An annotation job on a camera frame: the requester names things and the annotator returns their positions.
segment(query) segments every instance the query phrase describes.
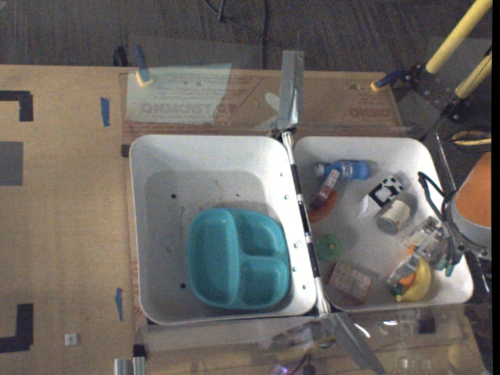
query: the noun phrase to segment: gray carpet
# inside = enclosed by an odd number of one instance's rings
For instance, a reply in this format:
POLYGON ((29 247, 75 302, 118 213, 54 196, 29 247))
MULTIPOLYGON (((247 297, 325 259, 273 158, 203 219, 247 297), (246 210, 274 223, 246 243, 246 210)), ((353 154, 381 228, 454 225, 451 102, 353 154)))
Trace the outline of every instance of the gray carpet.
MULTIPOLYGON (((259 45, 261 0, 227 0, 243 27, 218 23, 202 0, 0 0, 0 63, 111 66, 132 37, 259 45)), ((219 0, 210 0, 217 6, 219 0)), ((423 60, 474 0, 266 0, 264 66, 305 50, 307 70, 392 71, 423 60)), ((488 13, 471 34, 491 38, 488 13)))

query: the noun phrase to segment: blue tape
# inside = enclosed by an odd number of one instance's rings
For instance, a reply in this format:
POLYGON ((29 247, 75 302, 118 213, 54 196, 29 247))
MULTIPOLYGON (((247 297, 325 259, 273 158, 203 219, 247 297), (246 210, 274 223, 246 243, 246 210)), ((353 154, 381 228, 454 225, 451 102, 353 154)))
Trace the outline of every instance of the blue tape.
POLYGON ((120 318, 120 321, 123 321, 123 297, 122 297, 122 292, 123 292, 122 289, 120 289, 119 287, 116 288, 115 302, 116 302, 116 307, 118 308, 118 316, 120 318))
POLYGON ((109 99, 101 97, 101 116, 102 123, 105 127, 109 127, 109 99))
POLYGON ((375 86, 377 86, 378 88, 382 88, 386 84, 393 84, 395 81, 403 79, 405 77, 405 75, 406 75, 406 71, 404 69, 397 70, 393 73, 389 73, 388 75, 386 75, 382 79, 375 82, 375 86))
POLYGON ((151 80, 151 75, 149 74, 148 63, 142 47, 140 45, 134 46, 134 55, 137 60, 137 66, 139 67, 139 74, 143 82, 149 82, 151 80))

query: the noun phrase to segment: small box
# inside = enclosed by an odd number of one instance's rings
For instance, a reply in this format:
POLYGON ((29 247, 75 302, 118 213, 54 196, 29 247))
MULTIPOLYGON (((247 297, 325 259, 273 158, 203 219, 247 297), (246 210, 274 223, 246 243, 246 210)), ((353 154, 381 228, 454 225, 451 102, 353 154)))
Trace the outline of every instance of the small box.
POLYGON ((372 278, 351 268, 344 262, 338 262, 334 267, 328 284, 347 293, 357 302, 364 303, 372 284, 372 278))
POLYGON ((370 193, 363 197, 358 216, 375 216, 383 207, 394 200, 402 190, 401 182, 394 175, 384 178, 370 193))

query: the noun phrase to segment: black cable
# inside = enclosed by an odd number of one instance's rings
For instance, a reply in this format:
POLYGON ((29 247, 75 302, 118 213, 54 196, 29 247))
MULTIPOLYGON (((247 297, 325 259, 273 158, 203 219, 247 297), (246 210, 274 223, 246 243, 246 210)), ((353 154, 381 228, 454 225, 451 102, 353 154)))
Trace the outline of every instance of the black cable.
MULTIPOLYGON (((223 16, 220 18, 223 22, 230 23, 231 25, 235 25, 236 27, 240 27, 242 29, 245 29, 247 32, 252 34, 254 37, 258 37, 261 40, 261 66, 264 69, 266 67, 266 60, 265 60, 265 43, 269 41, 268 37, 266 36, 266 30, 267 30, 267 3, 266 0, 261 0, 262 1, 262 26, 260 32, 247 27, 243 23, 239 23, 238 21, 233 20, 230 17, 223 16)), ((219 18, 220 10, 212 5, 209 0, 202 0, 203 4, 213 13, 217 15, 219 18)))
POLYGON ((493 52, 493 45, 490 45, 490 47, 484 53, 483 57, 486 57, 487 55, 490 55, 491 52, 493 52))
POLYGON ((429 203, 430 207, 432 208, 432 210, 434 211, 434 214, 436 214, 436 216, 438 217, 438 219, 443 222, 444 218, 443 218, 443 215, 441 213, 441 211, 439 211, 439 209, 437 208, 437 206, 434 204, 434 202, 432 201, 432 198, 430 197, 430 190, 429 190, 429 185, 427 184, 427 182, 429 182, 430 184, 432 184, 432 186, 434 186, 434 188, 436 189, 436 191, 441 195, 441 196, 445 196, 445 194, 443 193, 443 191, 435 184, 435 182, 430 179, 425 173, 423 172, 418 172, 418 176, 419 176, 419 182, 420 184, 422 185, 422 188, 423 188, 423 192, 425 194, 425 199, 427 200, 427 202, 429 203))
POLYGON ((304 366, 302 370, 302 375, 316 375, 316 367, 311 365, 312 356, 309 354, 309 360, 307 361, 307 365, 304 366))
POLYGON ((307 360, 307 358, 309 358, 310 360, 310 357, 311 355, 310 354, 306 354, 304 355, 304 357, 302 357, 302 359, 300 360, 300 362, 297 364, 297 366, 295 367, 295 369, 289 373, 289 375, 295 375, 297 373, 298 370, 301 369, 301 367, 304 365, 305 361, 307 360))
MULTIPOLYGON (((446 212, 448 211, 448 204, 452 200, 453 196, 455 195, 455 191, 453 191, 450 195, 445 196, 445 193, 436 185, 436 183, 430 179, 425 173, 423 172, 418 172, 419 176, 419 182, 422 185, 424 194, 425 194, 425 199, 429 203, 430 207, 434 211, 434 214, 438 217, 438 219, 445 225, 448 226, 448 224, 453 224, 453 222, 447 218, 446 212), (434 204, 432 201, 432 198, 430 198, 430 190, 429 190, 429 185, 427 184, 429 182, 434 189, 443 197, 443 202, 441 204, 441 211, 438 210, 437 206, 434 204)), ((451 265, 457 264, 457 259, 456 259, 456 253, 455 253, 455 243, 452 239, 452 235, 448 235, 446 237, 448 241, 448 249, 449 249, 449 254, 448 254, 448 263, 451 265)))

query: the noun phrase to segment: wooden board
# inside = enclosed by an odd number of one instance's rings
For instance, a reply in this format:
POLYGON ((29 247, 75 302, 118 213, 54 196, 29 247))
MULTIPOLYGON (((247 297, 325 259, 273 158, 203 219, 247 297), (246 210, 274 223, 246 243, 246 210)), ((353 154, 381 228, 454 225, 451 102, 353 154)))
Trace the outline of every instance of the wooden board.
POLYGON ((13 336, 17 304, 34 304, 34 343, 0 354, 2 374, 109 374, 115 358, 132 355, 119 73, 0 66, 0 90, 34 96, 34 122, 19 121, 17 103, 0 102, 0 141, 23 142, 23 185, 0 187, 0 337, 13 336), (65 347, 66 333, 78 333, 79 344, 65 347))

